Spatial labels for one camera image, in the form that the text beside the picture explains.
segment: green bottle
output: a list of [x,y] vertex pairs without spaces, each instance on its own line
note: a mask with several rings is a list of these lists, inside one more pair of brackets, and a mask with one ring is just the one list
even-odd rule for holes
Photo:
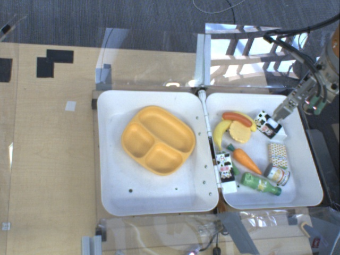
[[277,196],[281,194],[281,188],[272,186],[268,180],[254,176],[248,172],[244,173],[241,178],[241,184],[248,186],[260,192],[270,192]]

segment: can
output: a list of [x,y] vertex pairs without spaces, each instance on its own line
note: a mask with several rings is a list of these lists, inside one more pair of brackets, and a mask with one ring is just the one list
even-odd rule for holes
[[266,178],[276,182],[277,185],[284,186],[284,185],[286,185],[287,181],[289,180],[291,172],[284,171],[280,167],[277,167],[277,166],[275,166],[271,163],[271,164],[268,165],[268,167],[265,170],[263,175]]

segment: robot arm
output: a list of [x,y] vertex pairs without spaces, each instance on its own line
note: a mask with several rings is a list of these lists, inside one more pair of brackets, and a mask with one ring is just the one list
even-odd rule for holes
[[304,111],[312,110],[319,115],[326,104],[339,94],[339,45],[338,26],[317,61],[316,70],[306,75],[275,109],[272,118],[276,122],[289,116],[299,104],[303,105]]

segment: toy banana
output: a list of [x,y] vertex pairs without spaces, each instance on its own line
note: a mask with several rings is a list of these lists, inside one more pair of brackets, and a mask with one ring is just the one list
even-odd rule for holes
[[255,121],[254,121],[251,117],[249,117],[247,114],[240,113],[240,112],[234,112],[234,113],[238,113],[238,114],[241,114],[241,115],[243,115],[244,117],[246,117],[246,118],[251,122],[250,130],[251,130],[252,132],[256,131],[256,129],[257,129],[256,123],[255,123]]
[[217,126],[214,129],[214,132],[212,133],[212,138],[214,140],[214,143],[218,146],[218,149],[222,150],[222,136],[223,133],[228,130],[230,127],[232,121],[231,120],[222,120],[217,124]]

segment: small milk carton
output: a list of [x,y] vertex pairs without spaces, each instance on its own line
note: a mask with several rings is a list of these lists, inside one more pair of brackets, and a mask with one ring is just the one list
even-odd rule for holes
[[222,193],[237,192],[234,168],[230,153],[221,152],[216,155],[216,164],[221,180]]
[[274,121],[264,110],[254,119],[257,129],[273,141],[283,141],[287,138],[283,127]]

